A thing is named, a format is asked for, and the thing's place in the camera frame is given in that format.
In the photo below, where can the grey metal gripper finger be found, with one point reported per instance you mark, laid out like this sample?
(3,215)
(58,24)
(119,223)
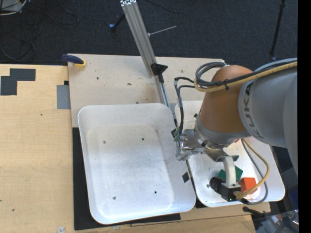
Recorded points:
(182,156)

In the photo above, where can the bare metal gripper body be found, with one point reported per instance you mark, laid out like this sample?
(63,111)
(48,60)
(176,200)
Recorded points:
(192,139)

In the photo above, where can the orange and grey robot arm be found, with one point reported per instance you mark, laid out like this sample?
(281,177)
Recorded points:
(223,98)

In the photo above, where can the white plastic tray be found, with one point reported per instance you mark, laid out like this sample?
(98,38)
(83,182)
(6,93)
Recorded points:
(206,169)
(128,164)

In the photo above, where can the green cube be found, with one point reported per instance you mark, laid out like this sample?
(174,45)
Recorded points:
(238,171)

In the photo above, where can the orange cube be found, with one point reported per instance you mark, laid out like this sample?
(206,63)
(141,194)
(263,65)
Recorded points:
(247,184)

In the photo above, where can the pale wood board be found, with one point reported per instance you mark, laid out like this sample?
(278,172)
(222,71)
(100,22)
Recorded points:
(114,84)

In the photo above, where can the black cylinder on white bracket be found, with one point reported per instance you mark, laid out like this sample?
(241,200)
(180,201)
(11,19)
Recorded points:
(229,173)

